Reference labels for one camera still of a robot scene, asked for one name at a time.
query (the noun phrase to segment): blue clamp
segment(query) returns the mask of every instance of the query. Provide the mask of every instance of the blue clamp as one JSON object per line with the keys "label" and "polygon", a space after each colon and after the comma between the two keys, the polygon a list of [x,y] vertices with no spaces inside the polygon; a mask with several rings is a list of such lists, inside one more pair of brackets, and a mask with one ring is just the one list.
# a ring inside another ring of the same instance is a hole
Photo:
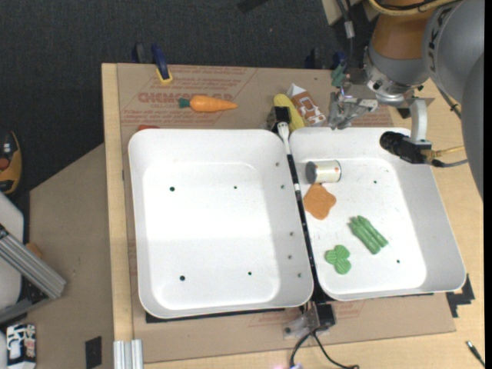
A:
{"label": "blue clamp", "polygon": [[172,74],[169,71],[168,63],[166,63],[166,57],[157,44],[151,45],[152,56],[154,58],[154,64],[157,65],[156,72],[162,83],[171,83]]}
{"label": "blue clamp", "polygon": [[133,49],[131,50],[131,61],[134,63],[143,63],[143,64],[155,64],[156,69],[155,72],[159,77],[161,83],[167,84],[172,82],[172,74],[169,71],[168,63],[166,62],[166,58],[162,50],[158,47],[157,44],[151,45],[152,52],[152,62],[150,62],[145,56],[145,48],[141,42],[137,42]]}
{"label": "blue clamp", "polygon": [[345,65],[347,62],[347,56],[342,52],[338,51],[333,56],[333,68],[338,67],[339,65]]}

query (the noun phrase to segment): tabletop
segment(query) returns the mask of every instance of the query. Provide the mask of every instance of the tabletop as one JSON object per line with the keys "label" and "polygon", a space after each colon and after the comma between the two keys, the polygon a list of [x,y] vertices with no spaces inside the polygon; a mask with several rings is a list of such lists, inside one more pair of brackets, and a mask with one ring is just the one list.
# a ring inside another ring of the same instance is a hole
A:
{"label": "tabletop", "polygon": [[[268,81],[275,83],[288,69],[267,70]],[[327,93],[330,72],[318,70],[317,79],[326,83]],[[121,153],[121,121],[118,90],[118,65],[103,64],[103,105],[105,118],[105,152],[108,184],[108,216],[111,250],[111,284],[113,298],[113,324],[115,340],[134,338],[131,315],[130,270],[128,266],[128,240],[125,213],[125,189],[121,178],[123,165]],[[445,149],[462,145],[460,121],[450,112],[433,83],[426,83],[422,97],[434,98],[428,108],[427,138],[433,148]],[[326,103],[329,97],[320,103]],[[403,119],[396,109],[390,108],[395,127],[410,128],[410,119]],[[471,341],[485,358],[484,330],[484,208],[475,187],[468,165],[455,168],[435,168],[435,180],[450,225],[460,248],[469,275],[474,299],[471,304],[458,308],[454,319],[456,331],[419,337],[400,337],[379,341],[334,344],[329,354],[341,363],[358,363],[362,368],[376,367],[480,367],[469,351],[466,341]],[[250,354],[232,354],[222,357],[204,357],[192,360],[146,364],[150,369],[166,368],[288,368],[290,350],[275,350]],[[299,350],[296,360],[305,369],[333,367],[326,361],[318,347]]]}

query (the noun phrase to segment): cardboard sheet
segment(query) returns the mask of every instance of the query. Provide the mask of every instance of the cardboard sheet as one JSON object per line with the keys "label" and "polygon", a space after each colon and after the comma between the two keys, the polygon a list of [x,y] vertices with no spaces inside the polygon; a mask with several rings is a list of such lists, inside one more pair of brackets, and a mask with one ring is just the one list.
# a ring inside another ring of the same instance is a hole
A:
{"label": "cardboard sheet", "polygon": [[96,341],[98,368],[112,368],[104,145],[30,192],[29,221],[30,241],[67,281],[59,299],[28,312],[26,321],[36,326],[36,369],[86,367],[89,341]]}
{"label": "cardboard sheet", "polygon": [[[327,115],[330,92],[334,91],[330,86],[330,72],[183,65],[169,68],[174,81],[162,85],[153,65],[118,64],[134,336],[143,341],[145,363],[292,348],[296,340],[284,339],[282,324],[299,315],[297,308],[169,322],[146,321],[138,298],[128,141],[139,125],[260,128],[271,110],[273,97],[285,93],[291,83],[307,89]],[[239,107],[211,114],[180,109],[178,99],[193,94],[232,100]],[[354,126],[391,127],[392,121],[389,111],[381,107],[356,120]],[[321,338],[326,344],[437,334],[455,329],[445,294],[334,301],[333,307],[337,324]]]}

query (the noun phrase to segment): gray carpet floor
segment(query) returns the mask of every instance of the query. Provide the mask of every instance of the gray carpet floor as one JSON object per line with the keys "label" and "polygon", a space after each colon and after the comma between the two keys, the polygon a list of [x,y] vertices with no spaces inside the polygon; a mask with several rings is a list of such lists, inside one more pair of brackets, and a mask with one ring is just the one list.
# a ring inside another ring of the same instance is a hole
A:
{"label": "gray carpet floor", "polygon": [[22,190],[104,141],[101,63],[130,62],[135,42],[149,54],[156,42],[169,64],[185,65],[304,68],[318,48],[318,64],[330,68],[346,52],[343,24],[327,24],[321,0],[247,3],[0,0],[0,126],[21,142]]}

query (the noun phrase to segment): green toy vegetable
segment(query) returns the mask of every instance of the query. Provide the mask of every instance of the green toy vegetable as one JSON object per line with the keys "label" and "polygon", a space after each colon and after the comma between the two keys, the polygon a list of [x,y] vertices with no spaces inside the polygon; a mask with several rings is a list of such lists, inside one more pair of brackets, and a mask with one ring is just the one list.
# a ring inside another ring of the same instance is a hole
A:
{"label": "green toy vegetable", "polygon": [[377,244],[379,244],[382,248],[387,245],[386,238],[381,235],[376,228],[372,226],[369,220],[367,220],[363,216],[357,216],[357,220],[359,220],[360,224],[366,229],[366,231],[369,231],[371,233]]}
{"label": "green toy vegetable", "polygon": [[361,240],[361,242],[364,244],[364,246],[372,253],[372,254],[377,254],[379,253],[379,250],[381,249],[379,247],[379,244],[374,240],[373,236],[367,232],[364,227],[362,227],[358,221],[353,220],[351,223],[348,225],[354,235]]}
{"label": "green toy vegetable", "polygon": [[351,253],[342,244],[337,244],[333,250],[328,250],[324,254],[324,259],[328,264],[332,264],[335,267],[335,271],[338,274],[346,274],[352,268],[352,264],[347,258]]}

